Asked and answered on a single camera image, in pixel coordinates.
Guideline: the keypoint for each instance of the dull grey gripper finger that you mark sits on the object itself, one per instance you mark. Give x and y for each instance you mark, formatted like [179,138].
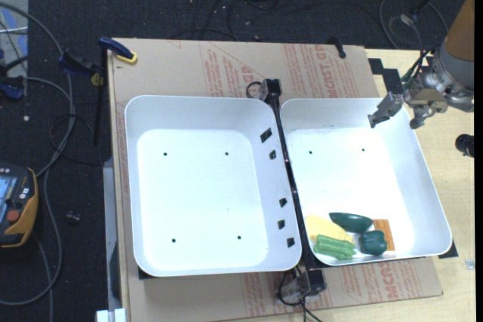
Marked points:
[385,108]
[420,117]

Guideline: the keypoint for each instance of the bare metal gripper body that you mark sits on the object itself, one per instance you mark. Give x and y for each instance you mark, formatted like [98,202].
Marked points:
[434,92]

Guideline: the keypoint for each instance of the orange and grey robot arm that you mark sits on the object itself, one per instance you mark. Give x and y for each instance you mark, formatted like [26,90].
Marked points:
[461,30]

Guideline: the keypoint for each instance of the white plastic tray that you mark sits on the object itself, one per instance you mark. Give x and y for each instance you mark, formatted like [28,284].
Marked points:
[200,196]
[351,177]

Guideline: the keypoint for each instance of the thin black rod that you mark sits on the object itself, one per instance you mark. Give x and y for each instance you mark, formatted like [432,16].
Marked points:
[288,162]

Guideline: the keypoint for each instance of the dark green toy avocado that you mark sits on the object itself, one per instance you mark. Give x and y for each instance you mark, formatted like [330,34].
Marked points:
[351,222]

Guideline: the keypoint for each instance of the yellow toy corn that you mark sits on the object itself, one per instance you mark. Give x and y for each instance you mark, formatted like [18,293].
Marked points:
[324,227]

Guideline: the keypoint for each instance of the dark green toy pepper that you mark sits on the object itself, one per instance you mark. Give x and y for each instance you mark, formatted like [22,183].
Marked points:
[373,243]

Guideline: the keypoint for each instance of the light green toy asparagus bundle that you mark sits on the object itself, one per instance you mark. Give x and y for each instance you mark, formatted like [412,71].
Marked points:
[334,247]

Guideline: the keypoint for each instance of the brown cardboard board red print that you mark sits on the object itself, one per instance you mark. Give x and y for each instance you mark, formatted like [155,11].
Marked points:
[196,64]

